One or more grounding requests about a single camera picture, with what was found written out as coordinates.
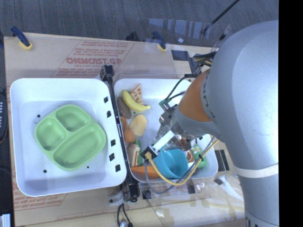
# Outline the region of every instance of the yellow cable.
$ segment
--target yellow cable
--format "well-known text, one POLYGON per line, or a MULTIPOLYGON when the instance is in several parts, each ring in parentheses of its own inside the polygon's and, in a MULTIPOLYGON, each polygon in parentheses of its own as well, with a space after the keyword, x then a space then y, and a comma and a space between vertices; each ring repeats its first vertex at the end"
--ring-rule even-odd
MULTIPOLYGON (((204 154, 202 155, 202 158, 204 158, 204 156, 207 154, 207 152, 218 142, 219 140, 216 139, 213 144, 204 152, 204 154)), ((162 180, 166 181, 167 183, 174 185, 174 186, 181 186, 184 183, 186 183, 189 178, 194 174, 195 170, 197 169, 197 167, 199 166, 200 162, 202 161, 202 159, 199 159, 197 161, 197 163, 195 164, 194 168, 192 169, 192 171, 189 173, 189 175, 180 183, 175 183, 172 182, 171 180, 167 179, 165 176, 163 176, 161 174, 161 172, 158 170, 156 164, 154 163, 154 161, 152 160, 152 154, 150 152, 147 152, 145 154, 145 157, 151 162, 151 165, 153 166, 153 168, 155 169, 155 171, 157 172, 157 174, 159 175, 160 178, 162 178, 162 180)))

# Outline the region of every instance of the wire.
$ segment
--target wire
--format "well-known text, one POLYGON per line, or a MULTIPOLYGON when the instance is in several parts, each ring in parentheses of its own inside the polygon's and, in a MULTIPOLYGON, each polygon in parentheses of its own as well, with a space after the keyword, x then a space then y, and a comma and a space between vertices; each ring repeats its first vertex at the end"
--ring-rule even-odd
POLYGON ((181 81, 183 81, 186 77, 182 77, 174 86, 174 88, 171 90, 171 92, 169 93, 169 95, 165 98, 165 100, 167 100, 171 95, 172 93, 175 91, 175 89, 177 88, 177 86, 180 84, 181 81))
POLYGON ((123 209, 123 213, 125 215, 125 217, 127 218, 127 221, 128 221, 128 226, 133 226, 133 224, 131 223, 131 221, 129 220, 126 212, 125 212, 125 208, 124 208, 124 203, 122 203, 119 207, 118 207, 118 212, 117 212, 117 224, 118 226, 120 227, 121 223, 119 221, 119 214, 120 214, 120 210, 121 208, 123 209))
POLYGON ((197 169, 197 167, 199 166, 200 162, 202 161, 202 159, 204 158, 204 156, 207 154, 207 152, 218 142, 219 140, 216 139, 213 141, 213 143, 211 145, 209 145, 208 147, 206 147, 206 149, 204 150, 204 152, 202 153, 201 157, 198 159, 197 163, 195 164, 194 168, 192 169, 192 171, 188 174, 188 176, 182 181, 182 182, 179 182, 179 183, 175 183, 175 182, 172 182, 171 180, 167 179, 165 176, 163 176, 161 174, 161 172, 158 170, 156 164, 154 163, 154 161, 152 160, 152 155, 150 152, 147 152, 145 154, 145 157, 150 161, 151 165, 153 166, 153 168, 155 169, 155 171, 157 172, 157 174, 159 175, 159 177, 166 181, 167 183, 171 184, 171 185, 174 185, 174 186, 181 186, 183 185, 184 183, 186 183, 189 178, 194 174, 195 170, 197 169))
MULTIPOLYGON (((189 173, 189 171, 195 166, 195 164, 198 162, 198 159, 190 166, 190 168, 183 174, 183 176, 180 177, 180 179, 177 180, 177 183, 181 182, 181 180, 189 173)), ((152 185, 151 185, 151 182, 148 178, 148 175, 147 175, 147 163, 148 163, 148 160, 144 161, 144 169, 145 169, 145 178, 146 178, 146 182, 147 182, 147 185, 149 186, 149 188, 156 194, 164 194, 166 192, 168 192, 170 189, 172 189, 175 185, 172 185, 170 186, 169 188, 165 189, 164 191, 157 191, 155 190, 152 185)))
POLYGON ((175 97, 181 96, 181 95, 183 95, 183 94, 185 94, 185 91, 180 92, 180 93, 178 93, 178 94, 176 94, 176 95, 174 95, 174 96, 171 96, 171 97, 169 98, 169 100, 171 100, 171 99, 173 99, 173 98, 175 98, 175 97))
POLYGON ((203 66, 212 66, 213 58, 216 54, 216 51, 212 51, 208 54, 196 54, 194 55, 194 61, 197 62, 197 66, 194 70, 194 73, 197 74, 203 66))
POLYGON ((123 213, 125 215, 125 217, 127 218, 128 223, 130 223, 128 216, 125 213, 125 209, 124 209, 124 203, 122 203, 122 208, 123 208, 123 213))

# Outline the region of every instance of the gray carpet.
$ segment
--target gray carpet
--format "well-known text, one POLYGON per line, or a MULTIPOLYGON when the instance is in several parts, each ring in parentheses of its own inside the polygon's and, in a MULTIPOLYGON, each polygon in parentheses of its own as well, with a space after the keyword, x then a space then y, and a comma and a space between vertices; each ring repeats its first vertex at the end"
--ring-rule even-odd
MULTIPOLYGON (((162 32, 168 43, 178 43, 180 33, 184 44, 212 47, 228 25, 235 33, 279 17, 279 0, 241 0, 212 27, 209 36, 197 38, 189 32, 193 26, 203 27, 213 21, 233 1, 0 0, 0 30, 5 36, 12 36, 10 28, 15 25, 24 32, 123 40, 136 31, 141 40, 146 40, 151 37, 153 25, 160 23, 166 26, 162 32), (174 27, 169 31, 171 22, 174 27)), ((4 65, 4 55, 0 52, 1 88, 6 85, 4 65)), ((0 167, 10 170, 7 138, 0 145, 0 167)), ((12 211, 9 209, 11 188, 9 177, 0 172, 0 208, 3 211, 12 211)))

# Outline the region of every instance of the toy food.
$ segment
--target toy food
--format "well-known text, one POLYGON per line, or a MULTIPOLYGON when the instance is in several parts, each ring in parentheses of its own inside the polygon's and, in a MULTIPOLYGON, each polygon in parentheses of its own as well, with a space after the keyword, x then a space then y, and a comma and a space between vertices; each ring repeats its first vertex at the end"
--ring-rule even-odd
POLYGON ((124 135, 124 140, 127 143, 133 143, 134 140, 136 139, 134 132, 129 128, 126 118, 124 116, 121 116, 121 121, 123 124, 123 135, 124 135))
POLYGON ((122 96, 125 104, 135 112, 143 112, 144 110, 151 108, 149 105, 145 106, 134 101, 132 96, 126 90, 123 91, 122 96))
MULTIPOLYGON (((139 173, 142 175, 145 174, 144 166, 131 167, 131 171, 133 173, 139 173)), ((155 169, 152 166, 147 166, 147 175, 148 175, 148 177, 151 177, 151 178, 159 177, 158 173, 155 171, 155 169)))
POLYGON ((140 147, 136 144, 129 144, 126 150, 129 159, 129 165, 131 167, 138 166, 138 155, 139 155, 140 147))
POLYGON ((143 105, 142 87, 141 87, 140 83, 136 86, 136 88, 130 94, 134 101, 143 105))
POLYGON ((132 117, 132 113, 131 113, 131 110, 129 109, 129 107, 124 102, 123 98, 118 97, 117 104, 118 104, 119 113, 122 116, 124 116, 126 119, 130 119, 132 117))
POLYGON ((139 151, 139 154, 138 154, 138 159, 137 159, 137 161, 138 161, 138 166, 142 166, 143 165, 143 158, 142 158, 142 156, 140 155, 141 154, 141 152, 142 152, 142 144, 141 144, 141 141, 139 141, 139 140, 135 140, 134 141, 134 143, 137 145, 137 146, 139 146, 139 148, 140 148, 140 151, 139 151))
MULTIPOLYGON (((193 154, 193 157, 195 160, 199 158, 199 155, 202 154, 202 149, 198 144, 195 144, 191 147, 190 149, 191 153, 193 154)), ((202 168, 207 165, 207 160, 206 158, 203 158, 203 161, 200 162, 198 168, 202 168)))
POLYGON ((130 122, 129 128, 134 132, 135 135, 142 136, 145 132, 146 125, 146 117, 143 114, 139 114, 130 122))

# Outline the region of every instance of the cardboard sheet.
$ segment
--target cardboard sheet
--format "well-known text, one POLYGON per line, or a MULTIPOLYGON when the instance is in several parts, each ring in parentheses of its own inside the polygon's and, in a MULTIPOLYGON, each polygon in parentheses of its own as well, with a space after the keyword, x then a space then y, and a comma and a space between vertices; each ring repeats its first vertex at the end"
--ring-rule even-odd
MULTIPOLYGON (((181 78, 190 73, 187 61, 174 61, 171 49, 207 53, 209 48, 169 45, 162 53, 156 44, 79 38, 25 33, 33 48, 25 50, 16 37, 5 37, 7 95, 10 85, 20 78, 96 78, 104 64, 112 64, 114 80, 120 78, 181 78)), ((9 136, 13 172, 15 225, 18 226, 115 226, 117 206, 110 205, 108 197, 117 194, 119 186, 82 192, 28 197, 17 186, 11 117, 9 136)), ((165 196, 142 196, 126 208, 134 226, 197 226, 244 218, 241 187, 232 169, 229 188, 222 188, 214 179, 205 179, 204 187, 188 194, 187 186, 165 196)))

